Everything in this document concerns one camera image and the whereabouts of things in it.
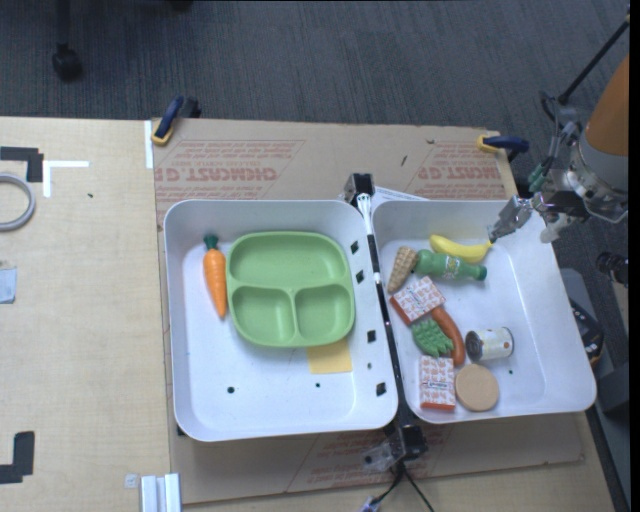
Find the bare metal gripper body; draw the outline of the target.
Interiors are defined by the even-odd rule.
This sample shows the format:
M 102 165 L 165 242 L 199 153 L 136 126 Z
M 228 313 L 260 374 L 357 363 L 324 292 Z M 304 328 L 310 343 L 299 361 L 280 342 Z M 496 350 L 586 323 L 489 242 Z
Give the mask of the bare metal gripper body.
M 584 169 L 536 170 L 531 174 L 531 193 L 534 208 L 547 215 L 595 217 L 614 224 L 628 215 L 627 195 Z

